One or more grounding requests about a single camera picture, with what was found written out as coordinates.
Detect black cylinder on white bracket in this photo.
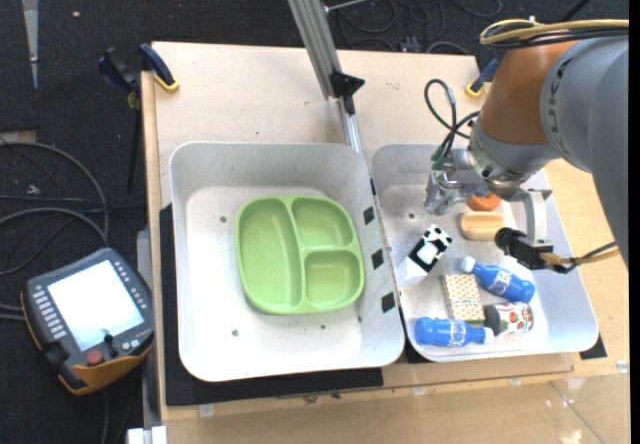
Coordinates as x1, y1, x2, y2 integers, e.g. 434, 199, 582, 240
493, 188, 557, 271

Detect pale wood board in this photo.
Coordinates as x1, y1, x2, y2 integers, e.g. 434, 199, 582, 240
149, 40, 576, 423

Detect orange toy carrot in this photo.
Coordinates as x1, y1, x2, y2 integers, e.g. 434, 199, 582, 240
466, 192, 503, 212

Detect orange dotted white carton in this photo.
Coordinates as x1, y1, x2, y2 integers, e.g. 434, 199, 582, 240
440, 273, 486, 323

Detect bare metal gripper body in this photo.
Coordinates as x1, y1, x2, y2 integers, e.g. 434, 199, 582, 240
432, 149, 527, 203

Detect green divided plate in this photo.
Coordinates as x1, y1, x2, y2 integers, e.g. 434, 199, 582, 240
234, 194, 366, 317

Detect white plastic tray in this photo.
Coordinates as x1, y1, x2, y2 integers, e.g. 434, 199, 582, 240
370, 143, 600, 363
168, 140, 406, 383

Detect tan toy bread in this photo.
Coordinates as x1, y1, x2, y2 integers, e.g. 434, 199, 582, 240
459, 210, 505, 241

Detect black and white carton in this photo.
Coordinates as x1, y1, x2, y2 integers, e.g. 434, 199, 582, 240
394, 223, 454, 286

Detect blue bottle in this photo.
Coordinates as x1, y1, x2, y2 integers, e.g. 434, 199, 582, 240
413, 315, 495, 348
459, 255, 536, 304

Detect strawberry print bottle black cap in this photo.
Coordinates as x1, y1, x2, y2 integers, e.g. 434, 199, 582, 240
483, 301, 535, 337

